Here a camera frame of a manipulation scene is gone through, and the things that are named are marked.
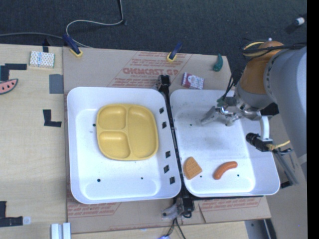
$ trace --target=cardboard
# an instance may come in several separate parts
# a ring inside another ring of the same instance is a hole
[[[66,97],[76,87],[152,88],[159,75],[170,75],[170,93],[185,88],[181,85],[185,72],[204,79],[203,89],[225,90],[230,79],[226,57],[219,72],[212,70],[218,56],[178,54],[172,63],[167,53],[82,48],[81,57],[63,48],[65,143],[67,182],[68,127]],[[229,198],[194,201],[191,218],[181,218],[183,225],[243,221],[270,218],[266,197]],[[163,220],[162,210],[172,205],[171,199],[140,202],[84,205],[78,203],[67,188],[67,218],[72,233],[168,227],[171,220]]]

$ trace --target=wooden table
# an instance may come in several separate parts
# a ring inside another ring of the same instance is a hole
[[[31,51],[41,46],[0,44],[0,65],[28,64]],[[49,75],[63,74],[62,48],[55,54],[54,69],[28,67],[10,70],[18,78],[11,92],[0,96],[0,201],[7,201],[7,217],[31,217],[30,225],[0,228],[0,238],[50,238],[53,223],[67,222],[64,145],[64,97],[49,93]],[[61,127],[44,126],[43,110]],[[182,226],[187,239],[247,239],[244,222]],[[167,228],[72,235],[88,238],[160,238]],[[170,236],[181,238],[177,229]]]

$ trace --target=small box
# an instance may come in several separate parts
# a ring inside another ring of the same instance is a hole
[[[53,68],[54,53],[32,51],[30,56],[30,66]]]
[[[204,79],[189,73],[184,73],[181,85],[189,89],[202,90],[204,87]]]

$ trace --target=orange sausage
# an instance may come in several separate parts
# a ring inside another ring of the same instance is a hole
[[[230,161],[230,162],[221,164],[214,172],[214,175],[213,175],[214,179],[219,180],[221,176],[224,174],[224,172],[226,172],[229,169],[236,168],[237,165],[238,164],[236,161]]]

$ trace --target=yellow divided dish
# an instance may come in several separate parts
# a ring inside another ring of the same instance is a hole
[[[100,108],[96,119],[100,151],[116,160],[143,160],[158,150],[153,113],[144,106],[112,104]]]

